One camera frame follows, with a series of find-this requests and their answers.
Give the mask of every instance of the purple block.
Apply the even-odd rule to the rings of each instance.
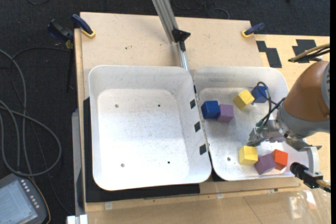
[[[254,164],[259,175],[267,173],[276,167],[276,163],[271,154],[259,156],[258,161]]]
[[[233,115],[233,106],[230,104],[220,104],[219,110],[221,111],[219,116],[217,117],[217,121],[219,122],[230,122]]]

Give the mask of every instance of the metal bracket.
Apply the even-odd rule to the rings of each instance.
[[[173,33],[175,42],[176,43],[179,42],[181,50],[185,51],[184,41],[190,36],[190,33],[186,31],[178,30],[178,29],[174,29],[172,33]]]

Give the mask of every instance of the yellow block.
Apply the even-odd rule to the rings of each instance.
[[[236,104],[236,106],[243,110],[247,105],[251,104],[254,101],[253,95],[248,91],[242,91],[240,94],[238,94],[233,102]]]
[[[258,161],[258,151],[254,146],[242,146],[239,150],[239,163],[254,165]]]

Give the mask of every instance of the clamp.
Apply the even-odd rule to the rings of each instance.
[[[241,35],[244,38],[248,38],[248,37],[252,36],[256,31],[262,30],[264,27],[265,27],[264,23],[257,24],[255,26],[251,27],[250,29],[241,32]]]
[[[76,26],[82,28],[82,33],[86,36],[93,38],[96,32],[90,28],[90,26],[77,14],[73,14],[71,20],[75,23]],[[70,89],[70,80],[71,80],[71,70],[72,70],[72,63],[75,57],[73,51],[73,43],[75,42],[74,32],[67,27],[63,27],[55,19],[52,19],[51,22],[48,24],[48,32],[49,34],[57,40],[65,41],[66,47],[70,50],[70,59],[69,59],[69,67],[67,73],[67,88],[66,91],[69,92]]]

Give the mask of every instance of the blue block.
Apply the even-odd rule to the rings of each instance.
[[[259,86],[260,91],[258,90],[258,87],[255,86],[251,92],[252,96],[254,97],[254,103],[266,103],[267,99],[264,96],[267,96],[266,88],[264,86]]]
[[[216,119],[220,114],[218,101],[205,101],[201,110],[205,119]]]

